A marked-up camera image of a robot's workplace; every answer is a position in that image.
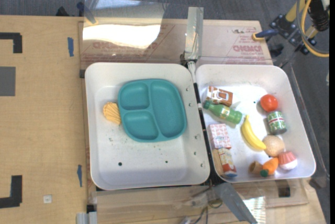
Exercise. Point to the teal divided plate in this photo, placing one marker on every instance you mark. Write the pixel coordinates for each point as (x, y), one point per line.
(165, 107)

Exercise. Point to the brown and white carton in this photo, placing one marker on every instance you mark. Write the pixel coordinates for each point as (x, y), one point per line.
(220, 96)

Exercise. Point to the yellow ridged biscuit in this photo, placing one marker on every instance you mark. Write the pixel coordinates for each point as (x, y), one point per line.
(112, 113)

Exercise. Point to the green bottle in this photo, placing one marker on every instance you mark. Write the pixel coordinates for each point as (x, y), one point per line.
(226, 113)

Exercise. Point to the pink carton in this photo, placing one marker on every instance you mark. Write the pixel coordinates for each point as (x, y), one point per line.
(219, 136)

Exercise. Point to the white plastic tray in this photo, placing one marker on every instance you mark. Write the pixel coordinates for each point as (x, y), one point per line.
(243, 79)
(146, 162)

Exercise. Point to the brown cardboard board red print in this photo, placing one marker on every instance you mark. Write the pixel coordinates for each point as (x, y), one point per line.
(230, 37)

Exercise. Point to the tan bread slice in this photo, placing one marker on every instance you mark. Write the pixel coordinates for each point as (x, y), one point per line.
(216, 161)

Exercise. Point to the orange and white carton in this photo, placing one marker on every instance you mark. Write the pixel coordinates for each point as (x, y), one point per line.
(227, 161)

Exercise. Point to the yellow banana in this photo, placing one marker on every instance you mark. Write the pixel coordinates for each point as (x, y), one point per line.
(250, 136)

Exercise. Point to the red tomato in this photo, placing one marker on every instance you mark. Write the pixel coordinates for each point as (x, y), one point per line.
(269, 102)

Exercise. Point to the green and white can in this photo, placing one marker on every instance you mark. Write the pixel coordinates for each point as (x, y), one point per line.
(277, 122)

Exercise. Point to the brown ice cream cone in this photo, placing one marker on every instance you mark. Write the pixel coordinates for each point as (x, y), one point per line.
(255, 167)

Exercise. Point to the beige bread roll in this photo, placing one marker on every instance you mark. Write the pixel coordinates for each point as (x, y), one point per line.
(273, 145)

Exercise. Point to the orange carrot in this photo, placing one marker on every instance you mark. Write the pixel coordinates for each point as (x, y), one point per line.
(270, 166)

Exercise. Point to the pink cupcake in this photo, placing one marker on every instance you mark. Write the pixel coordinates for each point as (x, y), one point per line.
(287, 160)

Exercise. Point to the black cylinder on white bracket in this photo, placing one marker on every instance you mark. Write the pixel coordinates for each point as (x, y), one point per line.
(318, 15)

